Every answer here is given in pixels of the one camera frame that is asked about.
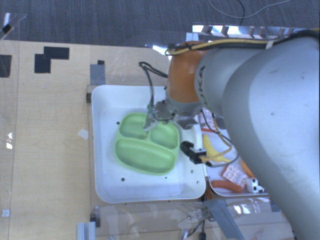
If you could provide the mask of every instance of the yellow cable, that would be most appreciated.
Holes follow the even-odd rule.
[[[251,40],[251,39],[221,39],[221,40],[214,40],[212,42],[205,42],[205,43],[200,43],[196,45],[192,45],[189,48],[184,48],[181,50],[166,50],[166,53],[170,55],[180,55],[184,54],[186,52],[198,50],[201,48],[206,48],[210,46],[216,46],[220,44],[267,44],[269,41],[265,40]]]
[[[224,144],[226,144],[229,148],[223,152],[220,152],[218,154],[215,154],[213,156],[205,156],[205,155],[200,155],[199,158],[201,159],[202,162],[208,162],[208,161],[211,161],[212,159],[214,158],[218,158],[218,157],[221,157],[223,156],[224,154],[230,152],[232,150],[232,145],[230,145],[225,139],[224,137],[221,135],[221,132],[218,130],[218,126],[217,126],[217,122],[216,122],[216,119],[213,118],[213,123],[214,123],[214,127],[215,129],[217,130],[217,134],[218,136],[220,137],[220,139],[223,141]]]

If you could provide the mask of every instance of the yellow banana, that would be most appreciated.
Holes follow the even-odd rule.
[[[202,136],[202,144],[203,147],[206,149],[206,156],[208,158],[211,158],[213,156],[215,156],[216,154],[218,154],[219,152],[215,150],[215,148],[211,145],[209,136],[207,134],[204,134]],[[223,155],[212,158],[211,160],[215,161],[215,162],[230,162],[229,159],[226,159]]]

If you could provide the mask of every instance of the table surface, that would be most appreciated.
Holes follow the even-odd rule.
[[[69,60],[52,59],[51,73],[35,73],[35,54],[45,46],[68,47]],[[105,61],[107,84],[147,85],[138,62],[167,72],[169,60],[149,48],[8,40],[1,41],[0,55],[12,55],[10,77],[0,78],[0,207],[10,209],[9,217],[0,217],[0,239],[76,239],[77,223],[88,222],[91,212],[89,141],[78,135],[88,130],[90,64]],[[272,239],[293,239],[290,225],[277,216],[263,230],[272,229]],[[240,228],[247,236],[260,229]],[[129,233],[115,239],[175,240],[180,231]],[[217,226],[208,236],[225,239]]]

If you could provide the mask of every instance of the white cable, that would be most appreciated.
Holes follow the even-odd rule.
[[[260,10],[256,11],[255,13],[249,15],[249,16],[245,16],[245,17],[238,17],[238,16],[233,16],[233,15],[230,15],[230,14],[227,14],[219,9],[217,9],[212,3],[210,0],[208,0],[210,5],[216,10],[218,11],[219,13],[223,14],[223,15],[226,15],[226,16],[229,16],[231,18],[235,18],[235,19],[247,19],[247,18],[250,18],[254,15],[257,15],[258,13],[260,13],[261,11],[263,11],[264,9],[268,8],[268,7],[271,7],[271,6],[276,6],[276,5],[280,5],[280,4],[284,4],[284,3],[287,3],[291,0],[285,0],[285,1],[282,1],[282,2],[276,2],[276,3],[272,3],[272,4],[269,4],[269,5],[266,5],[265,7],[261,8]]]

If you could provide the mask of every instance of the green plate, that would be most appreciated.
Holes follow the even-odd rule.
[[[144,131],[146,113],[127,114],[117,129],[113,153],[123,166],[135,171],[164,175],[176,165],[179,153],[179,131],[174,124],[159,122]]]

